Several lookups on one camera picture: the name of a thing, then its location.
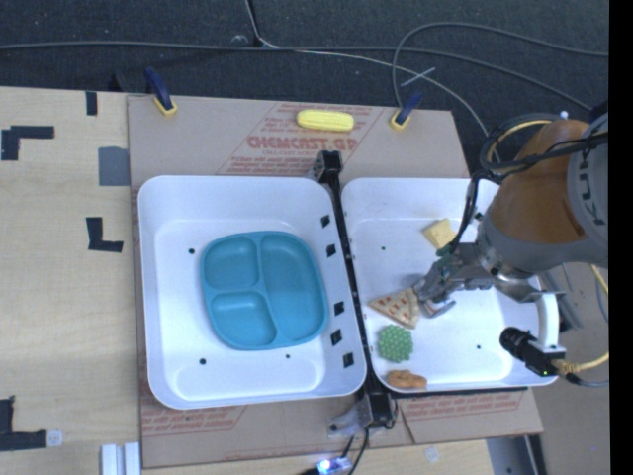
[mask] yellow object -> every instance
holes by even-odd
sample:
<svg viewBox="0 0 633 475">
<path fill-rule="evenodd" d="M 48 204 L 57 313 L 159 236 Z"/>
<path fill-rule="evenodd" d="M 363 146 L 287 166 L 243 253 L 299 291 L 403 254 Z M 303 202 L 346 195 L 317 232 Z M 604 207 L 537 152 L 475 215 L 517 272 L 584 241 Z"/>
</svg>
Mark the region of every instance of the yellow object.
<svg viewBox="0 0 633 475">
<path fill-rule="evenodd" d="M 422 232 L 437 249 L 443 248 L 455 237 L 455 233 L 451 229 L 451 224 L 447 218 L 435 222 Z"/>
<path fill-rule="evenodd" d="M 176 111 L 178 111 L 178 106 L 173 101 L 171 103 L 171 105 L 173 106 L 171 109 L 165 109 L 164 106 L 160 103 L 160 101 L 158 100 L 157 97 L 154 97 L 154 104 L 156 104 L 156 107 L 160 110 L 160 112 L 163 114 L 163 116 L 171 116 Z"/>
<path fill-rule="evenodd" d="M 349 132 L 354 128 L 354 117 L 340 111 L 304 109 L 297 113 L 297 124 L 306 129 Z"/>
<path fill-rule="evenodd" d="M 392 119 L 389 121 L 389 126 L 398 132 L 404 130 L 405 127 L 408 125 L 408 121 L 411 119 L 411 116 L 407 116 L 402 123 L 398 123 L 396 121 L 396 118 L 399 114 L 400 111 L 396 111 L 396 113 L 394 113 L 394 116 L 392 116 Z"/>
</svg>

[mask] pizza slice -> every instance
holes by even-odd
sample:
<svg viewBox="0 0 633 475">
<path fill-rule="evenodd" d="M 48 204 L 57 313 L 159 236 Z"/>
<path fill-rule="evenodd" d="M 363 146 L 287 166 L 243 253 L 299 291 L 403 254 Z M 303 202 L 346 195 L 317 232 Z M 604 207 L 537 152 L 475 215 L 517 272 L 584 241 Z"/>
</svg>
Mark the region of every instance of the pizza slice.
<svg viewBox="0 0 633 475">
<path fill-rule="evenodd" d="M 411 287 L 374 299 L 368 306 L 406 328 L 413 329 L 419 319 L 419 301 Z"/>
</svg>

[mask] wooden surface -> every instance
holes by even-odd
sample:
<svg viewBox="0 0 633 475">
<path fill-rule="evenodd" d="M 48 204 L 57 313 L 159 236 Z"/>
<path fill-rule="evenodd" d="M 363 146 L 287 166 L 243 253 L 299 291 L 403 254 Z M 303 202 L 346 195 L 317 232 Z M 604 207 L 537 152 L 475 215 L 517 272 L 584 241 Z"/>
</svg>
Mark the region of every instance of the wooden surface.
<svg viewBox="0 0 633 475">
<path fill-rule="evenodd" d="M 0 399 L 13 429 L 59 429 L 63 445 L 0 452 L 0 473 L 97 474 L 100 446 L 139 440 L 130 188 L 100 186 L 98 149 L 128 147 L 126 96 L 0 88 L 0 128 L 54 126 L 0 161 Z M 121 253 L 88 249 L 102 217 Z M 143 470 L 293 475 L 313 456 Z M 357 473 L 492 474 L 484 440 L 370 449 Z"/>
</svg>

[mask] yellow sponge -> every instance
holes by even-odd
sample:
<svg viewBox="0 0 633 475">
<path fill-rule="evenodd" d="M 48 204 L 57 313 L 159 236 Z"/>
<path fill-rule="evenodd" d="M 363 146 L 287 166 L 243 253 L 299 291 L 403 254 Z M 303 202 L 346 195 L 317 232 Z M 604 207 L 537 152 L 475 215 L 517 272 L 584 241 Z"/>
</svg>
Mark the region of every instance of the yellow sponge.
<svg viewBox="0 0 633 475">
<path fill-rule="evenodd" d="M 451 229 L 451 223 L 447 218 L 431 224 L 422 233 L 437 249 L 446 246 L 456 235 Z"/>
</svg>

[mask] robotic arm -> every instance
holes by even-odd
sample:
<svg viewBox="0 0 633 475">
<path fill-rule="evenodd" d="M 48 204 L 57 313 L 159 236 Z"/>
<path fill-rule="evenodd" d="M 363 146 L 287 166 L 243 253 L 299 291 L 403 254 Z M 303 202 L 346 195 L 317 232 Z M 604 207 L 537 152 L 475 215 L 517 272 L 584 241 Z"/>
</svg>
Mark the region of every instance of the robotic arm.
<svg viewBox="0 0 633 475">
<path fill-rule="evenodd" d="M 532 124 L 542 128 L 515 160 L 491 162 L 503 139 Z M 552 293 L 530 281 L 566 262 L 608 268 L 608 113 L 590 124 L 554 118 L 511 122 L 491 135 L 481 162 L 485 170 L 472 178 L 459 233 L 412 288 L 430 317 L 451 308 L 451 294 L 458 290 L 496 287 L 519 303 L 535 302 L 539 338 L 508 328 L 500 342 L 532 371 L 551 374 L 551 360 L 564 355 L 560 346 L 553 348 L 558 324 L 556 332 L 546 329 L 548 316 L 558 319 L 557 304 Z M 475 241 L 460 242 L 475 216 L 482 178 L 499 189 L 480 218 Z"/>
</svg>

